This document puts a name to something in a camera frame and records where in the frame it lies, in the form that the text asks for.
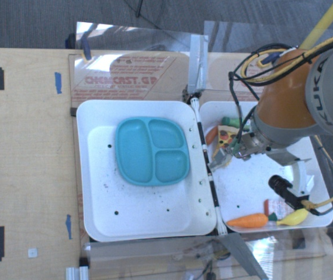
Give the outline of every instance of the toy banana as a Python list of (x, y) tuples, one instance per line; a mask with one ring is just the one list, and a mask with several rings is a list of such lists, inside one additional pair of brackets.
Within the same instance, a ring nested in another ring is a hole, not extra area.
[(298, 225), (302, 223), (306, 219), (308, 215), (308, 211), (305, 208), (298, 209), (286, 217), (284, 217), (282, 220), (277, 221), (277, 225)]

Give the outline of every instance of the blue plate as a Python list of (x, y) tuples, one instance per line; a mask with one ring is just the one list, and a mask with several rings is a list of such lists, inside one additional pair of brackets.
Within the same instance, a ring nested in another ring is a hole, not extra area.
[(132, 184), (165, 186), (183, 180), (189, 173), (185, 134), (171, 120), (123, 120), (116, 129), (115, 150), (120, 173)]

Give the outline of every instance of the gray carpet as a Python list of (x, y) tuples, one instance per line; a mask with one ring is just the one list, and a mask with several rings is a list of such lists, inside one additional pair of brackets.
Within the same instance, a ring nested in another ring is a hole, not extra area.
[[(0, 47), (65, 48), (76, 22), (106, 23), (177, 32), (209, 33), (208, 22), (224, 22), (238, 40), (212, 51), (251, 51), (269, 41), (300, 44), (333, 0), (0, 0)], [(333, 35), (333, 23), (322, 39)], [(333, 157), (333, 137), (324, 136)], [(333, 192), (333, 184), (327, 184)], [(333, 223), (329, 229), (333, 240)]]

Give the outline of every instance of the wooden table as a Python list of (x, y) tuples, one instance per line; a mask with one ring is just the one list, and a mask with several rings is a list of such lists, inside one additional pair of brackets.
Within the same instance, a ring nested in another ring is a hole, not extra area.
[[(64, 279), (67, 267), (79, 265), (82, 248), (74, 118), (70, 114), (70, 54), (80, 52), (0, 48), (0, 68), (4, 70), (4, 90), (0, 90), (0, 238), (4, 228), (0, 279)], [(61, 93), (56, 87), (59, 76)], [(278, 261), (274, 279), (333, 278), (333, 249), (320, 231), (327, 255)], [(176, 273), (156, 277), (180, 279), (181, 274)], [(245, 274), (222, 268), (217, 275), (224, 279)]]

